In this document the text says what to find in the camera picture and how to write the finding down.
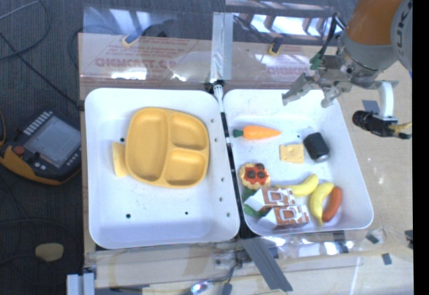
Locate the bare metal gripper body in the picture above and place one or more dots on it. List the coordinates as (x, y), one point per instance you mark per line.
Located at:
(335, 74)

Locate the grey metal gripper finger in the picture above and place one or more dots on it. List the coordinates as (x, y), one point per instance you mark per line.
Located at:
(298, 89)
(330, 97)

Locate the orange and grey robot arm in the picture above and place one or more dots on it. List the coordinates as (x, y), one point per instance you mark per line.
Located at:
(372, 18)

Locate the white plastic tray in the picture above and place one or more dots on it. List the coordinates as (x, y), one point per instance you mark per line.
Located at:
(268, 109)
(151, 213)

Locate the black can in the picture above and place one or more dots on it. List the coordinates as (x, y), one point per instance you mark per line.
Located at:
(315, 146)

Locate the orange carrot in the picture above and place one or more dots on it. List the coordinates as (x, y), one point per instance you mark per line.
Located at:
(259, 132)

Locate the yellow cheese slice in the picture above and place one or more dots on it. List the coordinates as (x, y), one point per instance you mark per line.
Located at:
(291, 153)
(118, 159)

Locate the yellow banana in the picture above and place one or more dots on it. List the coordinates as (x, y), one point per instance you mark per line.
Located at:
(303, 186)
(318, 201)

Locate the round pizza slice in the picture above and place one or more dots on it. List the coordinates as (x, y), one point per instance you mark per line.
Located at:
(254, 174)

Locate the brown sausage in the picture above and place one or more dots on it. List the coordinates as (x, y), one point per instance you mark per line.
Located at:
(332, 204)

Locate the brown and white carton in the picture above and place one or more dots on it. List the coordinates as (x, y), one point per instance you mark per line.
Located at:
(288, 216)
(271, 198)

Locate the brown cardboard board red print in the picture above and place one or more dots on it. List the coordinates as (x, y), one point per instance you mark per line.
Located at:
(140, 62)

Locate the yellow divided plate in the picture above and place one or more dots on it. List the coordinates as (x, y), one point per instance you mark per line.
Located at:
(147, 143)

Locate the pale yellow round slice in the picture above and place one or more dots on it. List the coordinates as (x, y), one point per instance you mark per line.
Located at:
(49, 251)

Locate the black cylinder on white bracket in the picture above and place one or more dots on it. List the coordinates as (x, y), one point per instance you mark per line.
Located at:
(385, 99)

